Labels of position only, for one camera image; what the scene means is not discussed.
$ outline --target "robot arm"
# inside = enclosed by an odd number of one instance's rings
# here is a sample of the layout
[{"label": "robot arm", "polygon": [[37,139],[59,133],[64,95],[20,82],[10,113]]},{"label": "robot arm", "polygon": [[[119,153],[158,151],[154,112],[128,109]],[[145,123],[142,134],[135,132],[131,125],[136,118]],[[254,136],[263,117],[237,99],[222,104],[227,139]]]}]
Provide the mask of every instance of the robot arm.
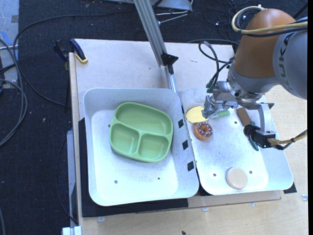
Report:
[{"label": "robot arm", "polygon": [[[241,16],[243,9],[236,16]],[[257,101],[275,85],[282,85],[291,94],[307,100],[307,18],[298,22],[287,13],[277,9],[253,6],[259,12],[249,22],[246,30],[233,29],[243,34],[235,57],[230,65],[227,81],[217,81],[212,95],[206,96],[202,115],[215,118],[221,111],[242,106],[257,109],[261,128],[250,128],[245,134],[251,138],[252,131],[265,136],[261,147],[269,145],[266,137],[265,105]]]}]

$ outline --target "black bracket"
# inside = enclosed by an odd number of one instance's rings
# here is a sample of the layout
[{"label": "black bracket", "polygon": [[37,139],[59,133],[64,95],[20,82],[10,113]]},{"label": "black bracket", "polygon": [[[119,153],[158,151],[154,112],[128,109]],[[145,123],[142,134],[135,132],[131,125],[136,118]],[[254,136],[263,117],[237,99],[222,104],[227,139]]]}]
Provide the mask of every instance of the black bracket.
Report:
[{"label": "black bracket", "polygon": [[178,60],[178,57],[163,53],[161,55],[163,64],[168,67],[168,72],[174,74],[173,64]]}]

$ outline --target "green divided plate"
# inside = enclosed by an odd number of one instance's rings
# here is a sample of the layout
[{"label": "green divided plate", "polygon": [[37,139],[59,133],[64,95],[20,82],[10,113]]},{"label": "green divided plate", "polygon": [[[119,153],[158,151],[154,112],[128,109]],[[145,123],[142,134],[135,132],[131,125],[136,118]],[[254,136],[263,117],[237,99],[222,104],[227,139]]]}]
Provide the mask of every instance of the green divided plate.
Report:
[{"label": "green divided plate", "polygon": [[139,103],[120,104],[110,124],[113,151],[144,162],[164,159],[172,137],[171,118],[163,111]]}]

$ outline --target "black floor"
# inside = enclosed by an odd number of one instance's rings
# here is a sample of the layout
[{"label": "black floor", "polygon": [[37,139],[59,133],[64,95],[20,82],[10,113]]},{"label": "black floor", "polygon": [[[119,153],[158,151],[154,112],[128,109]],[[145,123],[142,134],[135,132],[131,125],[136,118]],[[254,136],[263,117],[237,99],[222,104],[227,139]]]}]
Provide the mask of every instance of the black floor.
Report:
[{"label": "black floor", "polygon": [[[163,23],[160,29],[166,42],[239,41],[241,36],[230,26],[236,11],[261,4],[299,19],[308,15],[307,8],[301,10],[307,2],[194,0],[192,13]],[[168,10],[156,8],[155,12]],[[157,18],[163,21],[172,17]],[[0,147],[0,207],[7,235],[58,235],[62,227],[69,226],[57,195],[56,165],[60,155],[59,195],[68,208],[67,149],[61,148],[71,129],[71,113],[64,106],[68,71],[53,45],[62,40],[69,48],[71,38],[146,41],[147,37],[134,5],[97,0],[20,0],[19,25],[20,30],[25,29],[19,37],[19,64],[28,108],[14,136]],[[0,94],[0,140],[17,123],[20,108],[17,89],[5,89]]]}]

